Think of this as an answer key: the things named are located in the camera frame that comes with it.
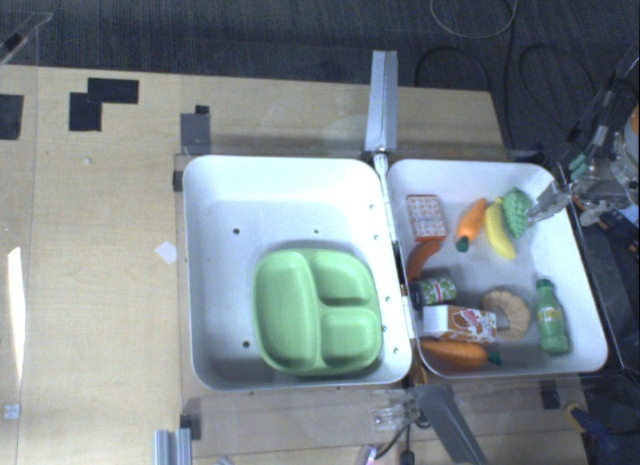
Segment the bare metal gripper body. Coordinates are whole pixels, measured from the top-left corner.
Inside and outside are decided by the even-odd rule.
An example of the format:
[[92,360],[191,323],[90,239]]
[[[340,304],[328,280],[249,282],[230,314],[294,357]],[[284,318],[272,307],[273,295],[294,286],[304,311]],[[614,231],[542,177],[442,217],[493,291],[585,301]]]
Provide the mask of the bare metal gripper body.
[[607,166],[581,166],[570,180],[574,201],[587,211],[603,213],[629,206],[623,185]]

